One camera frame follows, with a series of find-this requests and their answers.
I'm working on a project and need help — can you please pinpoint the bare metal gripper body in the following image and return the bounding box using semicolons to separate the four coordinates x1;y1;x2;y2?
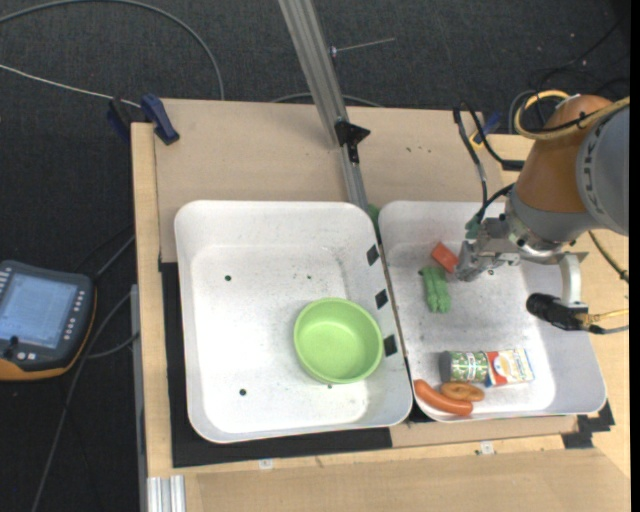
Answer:
477;216;569;267

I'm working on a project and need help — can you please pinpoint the orange cube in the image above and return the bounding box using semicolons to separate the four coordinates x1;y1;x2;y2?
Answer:
431;242;461;274

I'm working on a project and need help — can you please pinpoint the green toy asparagus bundle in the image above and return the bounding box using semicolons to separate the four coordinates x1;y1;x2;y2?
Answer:
418;265;453;315

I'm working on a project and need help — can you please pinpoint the white plastic tray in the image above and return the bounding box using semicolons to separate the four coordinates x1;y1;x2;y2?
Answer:
173;199;415;445
377;199;609;424

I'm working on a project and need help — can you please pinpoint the white and orange carton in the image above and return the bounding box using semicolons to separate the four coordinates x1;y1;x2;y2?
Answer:
483;347;537;388

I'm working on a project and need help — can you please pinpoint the green printed can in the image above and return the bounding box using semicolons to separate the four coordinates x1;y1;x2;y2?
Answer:
438;350;489;384

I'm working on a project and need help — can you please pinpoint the brown toy pretzel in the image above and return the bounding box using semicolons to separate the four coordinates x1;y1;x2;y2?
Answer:
439;381;486;403

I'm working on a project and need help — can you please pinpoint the orange toy sausage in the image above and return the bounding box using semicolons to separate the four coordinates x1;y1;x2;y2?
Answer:
413;378;475;418

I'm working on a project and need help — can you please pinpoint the green bowl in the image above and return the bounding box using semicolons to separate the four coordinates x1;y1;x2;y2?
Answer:
292;297;385;386

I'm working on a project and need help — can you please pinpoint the brown cardboard board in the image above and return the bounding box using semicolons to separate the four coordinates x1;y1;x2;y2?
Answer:
152;98;581;449

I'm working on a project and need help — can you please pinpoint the black cylinder on white bracket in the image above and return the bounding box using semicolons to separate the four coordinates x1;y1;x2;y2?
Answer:
525;252;591;332

